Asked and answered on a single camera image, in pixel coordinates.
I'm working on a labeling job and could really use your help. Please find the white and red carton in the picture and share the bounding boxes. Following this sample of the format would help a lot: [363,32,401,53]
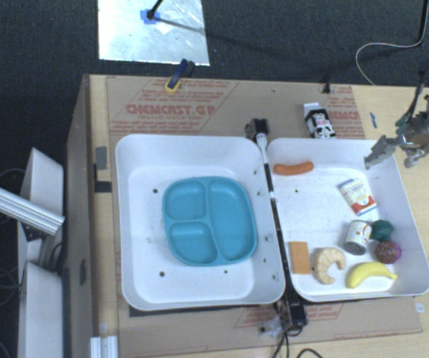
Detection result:
[336,178,380,217]

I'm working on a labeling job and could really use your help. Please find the black and white milk carton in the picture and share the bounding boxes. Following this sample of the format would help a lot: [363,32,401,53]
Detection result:
[303,102,338,140]

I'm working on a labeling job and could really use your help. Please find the green broccoli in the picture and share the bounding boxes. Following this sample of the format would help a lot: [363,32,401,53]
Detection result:
[369,219,395,243]

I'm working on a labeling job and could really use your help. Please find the orange sausage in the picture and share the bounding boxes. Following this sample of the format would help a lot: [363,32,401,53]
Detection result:
[272,160,316,177]

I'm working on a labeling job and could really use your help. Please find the white plastic tray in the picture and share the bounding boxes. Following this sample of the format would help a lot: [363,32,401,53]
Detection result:
[114,133,287,312]
[266,136,429,303]

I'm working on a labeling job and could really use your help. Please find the white can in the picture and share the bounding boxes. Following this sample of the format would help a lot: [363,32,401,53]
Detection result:
[342,219,373,257]

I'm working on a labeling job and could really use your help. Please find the purple grapes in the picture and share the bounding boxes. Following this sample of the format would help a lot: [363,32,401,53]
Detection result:
[374,239,403,266]

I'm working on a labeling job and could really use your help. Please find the thin black and white rod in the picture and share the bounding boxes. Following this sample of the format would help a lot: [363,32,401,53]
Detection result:
[256,134,301,312]

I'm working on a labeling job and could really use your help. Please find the yellow banana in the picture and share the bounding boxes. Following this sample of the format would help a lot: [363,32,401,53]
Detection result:
[345,260,399,290]

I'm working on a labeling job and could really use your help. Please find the beige croissant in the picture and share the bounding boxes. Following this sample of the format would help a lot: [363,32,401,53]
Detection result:
[312,246,348,286]

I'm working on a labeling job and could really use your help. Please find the brown cardboard board red print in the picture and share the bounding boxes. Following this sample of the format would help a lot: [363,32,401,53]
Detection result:
[106,75,424,347]

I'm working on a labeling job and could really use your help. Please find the blue divided plate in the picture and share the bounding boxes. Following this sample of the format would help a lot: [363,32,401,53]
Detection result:
[161,175,259,268]

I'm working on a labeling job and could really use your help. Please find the black block with thin wires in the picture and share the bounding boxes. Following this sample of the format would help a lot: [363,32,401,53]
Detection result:
[286,298,308,330]
[245,117,272,140]

